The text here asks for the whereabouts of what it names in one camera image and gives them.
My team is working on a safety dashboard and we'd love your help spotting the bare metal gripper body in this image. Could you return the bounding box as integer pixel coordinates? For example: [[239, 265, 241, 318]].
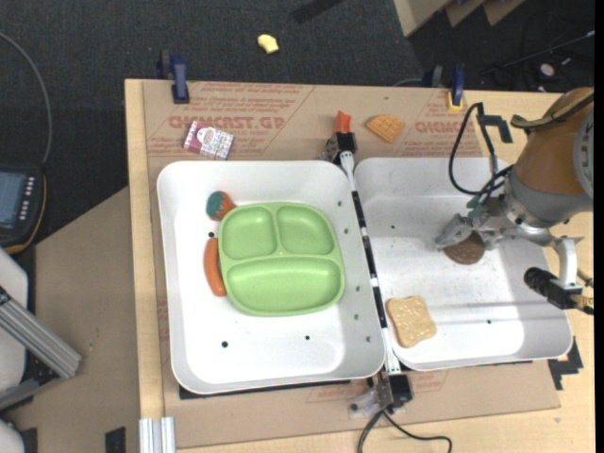
[[470, 197, 554, 250]]

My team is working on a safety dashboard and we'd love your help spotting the brown round biscuit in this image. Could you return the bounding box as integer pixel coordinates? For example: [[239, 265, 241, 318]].
[[443, 231, 487, 266]]

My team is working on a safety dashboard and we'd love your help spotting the white plastic tray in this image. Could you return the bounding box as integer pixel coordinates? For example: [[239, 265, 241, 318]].
[[352, 156, 575, 373], [156, 159, 388, 395]]

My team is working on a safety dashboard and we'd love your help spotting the thin black and white rod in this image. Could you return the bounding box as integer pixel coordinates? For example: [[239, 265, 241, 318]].
[[340, 150, 403, 375]]

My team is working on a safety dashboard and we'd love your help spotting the tan bread slice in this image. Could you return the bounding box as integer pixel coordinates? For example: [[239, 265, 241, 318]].
[[385, 294, 438, 350]]

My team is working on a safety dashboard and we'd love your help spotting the orange waffle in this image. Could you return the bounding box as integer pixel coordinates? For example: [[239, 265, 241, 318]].
[[364, 113, 407, 144]]

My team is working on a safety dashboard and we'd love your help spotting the green divided plate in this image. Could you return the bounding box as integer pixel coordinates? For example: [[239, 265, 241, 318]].
[[217, 201, 347, 318]]

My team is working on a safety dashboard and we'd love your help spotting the brown cardboard board, red print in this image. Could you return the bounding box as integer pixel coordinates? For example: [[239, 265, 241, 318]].
[[141, 80, 562, 449]]

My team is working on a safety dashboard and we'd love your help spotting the red and green strawberry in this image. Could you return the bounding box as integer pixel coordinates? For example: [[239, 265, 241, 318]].
[[205, 190, 238, 223]]

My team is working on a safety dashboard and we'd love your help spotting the orange sausage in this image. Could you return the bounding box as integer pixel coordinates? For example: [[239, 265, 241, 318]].
[[203, 237, 229, 298]]

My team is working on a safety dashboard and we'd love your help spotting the pink and white packet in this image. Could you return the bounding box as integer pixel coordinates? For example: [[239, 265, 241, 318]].
[[181, 120, 236, 161]]

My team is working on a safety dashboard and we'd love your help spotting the yellow toy food piece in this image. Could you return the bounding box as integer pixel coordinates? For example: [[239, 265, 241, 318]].
[[256, 33, 280, 56]]

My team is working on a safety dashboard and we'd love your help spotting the black cylinder on white bracket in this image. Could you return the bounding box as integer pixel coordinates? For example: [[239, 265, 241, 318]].
[[523, 235, 585, 310]]

